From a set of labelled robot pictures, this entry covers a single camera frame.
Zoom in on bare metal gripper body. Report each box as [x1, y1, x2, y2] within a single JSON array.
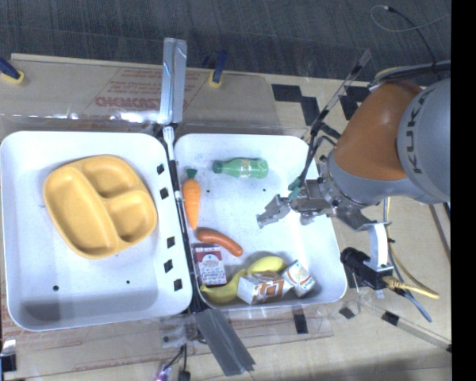
[[289, 178, 377, 232]]

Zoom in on white plastic tray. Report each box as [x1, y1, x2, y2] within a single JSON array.
[[0, 129, 194, 333], [173, 133, 348, 313]]

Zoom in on green plastic bottle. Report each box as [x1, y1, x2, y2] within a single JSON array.
[[212, 157, 270, 180]]

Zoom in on orange sausage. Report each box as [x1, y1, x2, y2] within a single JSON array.
[[196, 227, 244, 258]]

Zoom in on white and orange can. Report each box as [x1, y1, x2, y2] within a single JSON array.
[[281, 259, 317, 298]]

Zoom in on orange and white carton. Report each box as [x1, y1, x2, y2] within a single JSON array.
[[236, 271, 295, 306]]

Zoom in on red and white carton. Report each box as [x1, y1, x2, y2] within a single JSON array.
[[192, 243, 228, 287]]

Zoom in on orange carrot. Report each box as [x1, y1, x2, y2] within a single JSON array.
[[182, 167, 202, 231]]

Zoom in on yellow banana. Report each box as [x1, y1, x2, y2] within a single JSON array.
[[199, 255, 288, 305]]

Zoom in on thin black and white rod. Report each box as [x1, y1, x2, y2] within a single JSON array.
[[162, 125, 202, 314]]

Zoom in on yellow divided plate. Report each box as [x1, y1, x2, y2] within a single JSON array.
[[42, 154, 159, 260]]

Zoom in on brown cardboard board red print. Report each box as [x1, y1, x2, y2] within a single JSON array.
[[0, 52, 335, 381]]

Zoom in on black cylinder on white bracket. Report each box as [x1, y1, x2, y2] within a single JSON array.
[[340, 221, 395, 291]]

